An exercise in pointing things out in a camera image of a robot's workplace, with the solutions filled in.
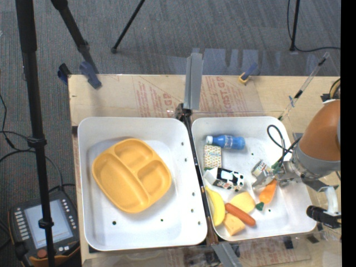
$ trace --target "sausage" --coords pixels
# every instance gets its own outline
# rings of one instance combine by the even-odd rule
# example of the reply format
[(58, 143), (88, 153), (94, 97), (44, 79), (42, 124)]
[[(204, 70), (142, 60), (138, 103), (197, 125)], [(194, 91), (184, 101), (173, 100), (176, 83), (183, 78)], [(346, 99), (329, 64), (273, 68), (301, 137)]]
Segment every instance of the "sausage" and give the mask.
[(231, 204), (229, 202), (226, 203), (225, 204), (225, 209), (230, 214), (232, 214), (234, 216), (237, 216), (241, 221), (243, 221), (247, 225), (249, 225), (249, 226), (256, 225), (256, 221), (252, 216), (250, 216), (249, 214), (245, 213), (244, 211), (242, 211), (238, 207), (234, 206), (233, 204)]

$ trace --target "toy banana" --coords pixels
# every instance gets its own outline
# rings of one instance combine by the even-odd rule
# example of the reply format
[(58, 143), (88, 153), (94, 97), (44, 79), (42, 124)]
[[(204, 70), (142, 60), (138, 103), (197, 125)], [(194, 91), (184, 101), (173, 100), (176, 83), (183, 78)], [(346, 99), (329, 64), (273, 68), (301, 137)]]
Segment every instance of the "toy banana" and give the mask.
[(214, 214), (212, 215), (212, 222), (214, 226), (218, 226), (222, 223), (225, 217), (225, 204), (218, 192), (210, 190), (207, 186), (205, 186), (205, 191), (209, 195), (209, 198), (214, 206)]

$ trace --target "divided plate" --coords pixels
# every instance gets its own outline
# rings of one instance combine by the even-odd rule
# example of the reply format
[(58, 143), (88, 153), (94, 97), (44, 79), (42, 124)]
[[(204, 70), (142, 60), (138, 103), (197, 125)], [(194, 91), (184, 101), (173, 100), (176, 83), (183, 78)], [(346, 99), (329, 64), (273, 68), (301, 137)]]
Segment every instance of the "divided plate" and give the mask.
[(140, 212), (171, 186), (168, 167), (145, 142), (127, 139), (102, 152), (92, 173), (104, 194), (125, 212)]

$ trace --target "tripod stand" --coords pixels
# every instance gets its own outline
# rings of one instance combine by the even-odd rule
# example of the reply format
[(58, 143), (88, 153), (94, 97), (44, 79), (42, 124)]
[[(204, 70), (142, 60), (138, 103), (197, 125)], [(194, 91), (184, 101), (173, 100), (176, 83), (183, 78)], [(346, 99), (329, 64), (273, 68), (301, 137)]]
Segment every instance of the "tripod stand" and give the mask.
[(294, 23), (293, 23), (293, 34), (291, 37), (291, 45), (289, 48), (290, 51), (295, 51), (295, 35), (296, 35), (296, 25), (298, 23), (299, 5), (300, 5), (300, 0), (296, 0)]
[(131, 23), (133, 22), (133, 20), (135, 19), (137, 13), (139, 12), (139, 10), (141, 9), (142, 5), (144, 4), (145, 0), (140, 0), (139, 4), (137, 5), (135, 11), (133, 12), (130, 20), (128, 21), (128, 23), (126, 24), (126, 26), (124, 27), (123, 31), (121, 32), (120, 36), (118, 37), (115, 45), (111, 48), (111, 53), (117, 53), (117, 47), (119, 46), (121, 40), (123, 39), (123, 37), (125, 36), (128, 28), (130, 27)]
[[(68, 9), (67, 0), (51, 0), (53, 6), (60, 12), (70, 34), (72, 35), (79, 52), (85, 61), (90, 63), (96, 73), (98, 70), (89, 54), (88, 44), (83, 39)], [(41, 102), (38, 86), (37, 72), (37, 40), (34, 23), (33, 0), (16, 0), (16, 13), (19, 30), (19, 38), (22, 51), (24, 75), (27, 81), (29, 100), (29, 112), (32, 125), (32, 137), (28, 138), (28, 146), (35, 149), (37, 174), (39, 182), (39, 193), (41, 197), (42, 216), (38, 222), (39, 227), (45, 230), (48, 254), (48, 266), (55, 266), (55, 250), (53, 246), (50, 196), (48, 192), (48, 179), (46, 169), (45, 145), (47, 141), (43, 134), (43, 123), (41, 115)]]

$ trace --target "wooden table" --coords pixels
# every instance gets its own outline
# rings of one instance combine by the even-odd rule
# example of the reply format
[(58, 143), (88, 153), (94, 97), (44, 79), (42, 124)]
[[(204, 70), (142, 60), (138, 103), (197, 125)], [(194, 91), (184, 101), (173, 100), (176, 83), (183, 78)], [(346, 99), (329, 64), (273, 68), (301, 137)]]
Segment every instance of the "wooden table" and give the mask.
[[(68, 78), (72, 126), (76, 127), (89, 116), (126, 117), (172, 117), (178, 104), (184, 101), (185, 76), (182, 75), (98, 75), (102, 87), (94, 89), (83, 75)], [(203, 76), (200, 111), (210, 116), (244, 115), (247, 112), (278, 117), (301, 88), (307, 76), (251, 76), (245, 85), (237, 81), (237, 76)], [(338, 77), (314, 77), (304, 90), (295, 107), (284, 119), (290, 138), (293, 133), (303, 133), (313, 116), (323, 107), (320, 96), (329, 90)], [(73, 133), (73, 150), (76, 167), (76, 191), (81, 238), (81, 258), (83, 266), (144, 266), (151, 262), (157, 266), (185, 266), (187, 250), (153, 250), (145, 255), (126, 252), (90, 253), (83, 230), (83, 212), (80, 168), (78, 160), (77, 136)], [(322, 179), (326, 184), (340, 184), (335, 174)], [(324, 194), (309, 189), (313, 204), (327, 207)], [(341, 208), (341, 186), (337, 190), (339, 209)], [(323, 262), (334, 260), (341, 265), (341, 244), (338, 239), (341, 229), (324, 230), (322, 235), (334, 240), (319, 238), (318, 243), (296, 237), (294, 249), (280, 248), (273, 239), (260, 240), (262, 246), (274, 243), (274, 250), (258, 250), (246, 246), (241, 252), (243, 266), (323, 266)]]

